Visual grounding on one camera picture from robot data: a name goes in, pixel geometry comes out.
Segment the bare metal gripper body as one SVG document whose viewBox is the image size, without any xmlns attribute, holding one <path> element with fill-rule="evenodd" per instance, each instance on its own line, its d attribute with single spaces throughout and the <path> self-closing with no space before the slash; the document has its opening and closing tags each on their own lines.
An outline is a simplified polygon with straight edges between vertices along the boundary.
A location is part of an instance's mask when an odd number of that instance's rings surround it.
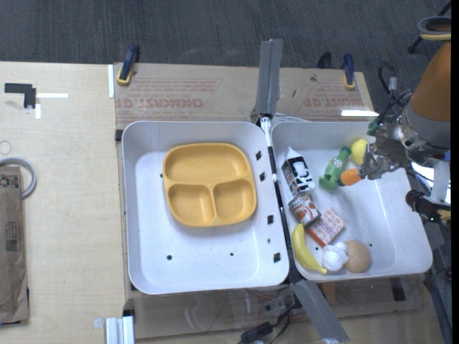
<svg viewBox="0 0 459 344">
<path fill-rule="evenodd" d="M 401 125 L 397 123 L 382 123 L 374 127 L 375 140 L 371 145 L 372 170 L 407 169 L 411 161 L 407 157 L 406 148 L 402 142 Z"/>
</svg>

